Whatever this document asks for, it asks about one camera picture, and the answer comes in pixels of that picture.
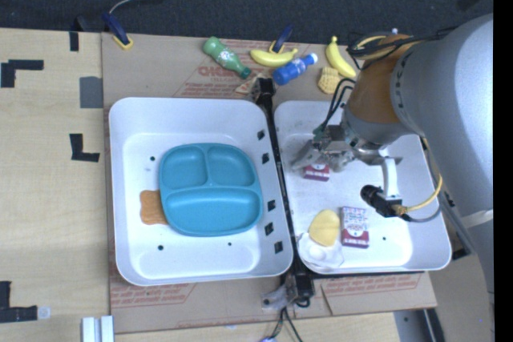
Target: blue plate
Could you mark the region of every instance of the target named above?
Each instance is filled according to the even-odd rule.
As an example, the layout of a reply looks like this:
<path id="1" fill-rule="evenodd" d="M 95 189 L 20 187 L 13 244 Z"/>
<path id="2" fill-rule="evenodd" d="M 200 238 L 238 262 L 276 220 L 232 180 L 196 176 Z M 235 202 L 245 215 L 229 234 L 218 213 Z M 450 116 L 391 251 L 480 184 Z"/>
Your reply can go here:
<path id="1" fill-rule="evenodd" d="M 172 148 L 160 161 L 159 184 L 166 219 L 181 234 L 238 234 L 262 216 L 257 172 L 234 146 L 198 143 Z"/>

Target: white plastic container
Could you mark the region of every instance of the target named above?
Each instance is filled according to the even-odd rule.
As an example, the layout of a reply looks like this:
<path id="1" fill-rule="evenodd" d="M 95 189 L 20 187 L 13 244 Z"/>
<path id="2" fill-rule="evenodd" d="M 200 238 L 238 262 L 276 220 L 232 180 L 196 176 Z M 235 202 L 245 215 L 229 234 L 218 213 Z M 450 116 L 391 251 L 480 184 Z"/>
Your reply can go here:
<path id="1" fill-rule="evenodd" d="M 135 285 L 278 276 L 293 261 L 264 112 L 243 100 L 128 98 L 109 113 L 115 258 Z M 159 190 L 160 158 L 173 147 L 222 143 L 241 149 L 261 183 L 263 215 L 235 235 L 182 235 L 147 225 L 139 195 Z"/>
<path id="2" fill-rule="evenodd" d="M 442 215 L 427 223 L 407 223 L 399 218 L 384 218 L 360 197 L 366 184 L 383 186 L 382 169 L 354 160 L 340 173 L 330 172 L 326 182 L 304 179 L 292 171 L 290 163 L 297 152 L 312 138 L 312 131 L 325 119 L 328 102 L 282 103 L 275 112 L 285 185 L 297 238 L 308 231 L 315 215 L 326 208 L 367 209 L 370 245 L 366 249 L 344 246 L 344 262 L 338 268 L 319 268 L 308 261 L 305 265 L 321 274 L 343 275 L 378 272 L 429 271 L 444 268 L 450 261 L 451 248 Z M 330 124 L 339 123 L 341 110 Z M 407 135 L 391 144 L 386 152 L 402 157 L 397 165 L 398 189 L 403 204 L 422 202 L 434 191 L 434 185 L 418 136 Z M 426 218 L 436 212 L 438 201 L 414 211 L 414 218 Z"/>

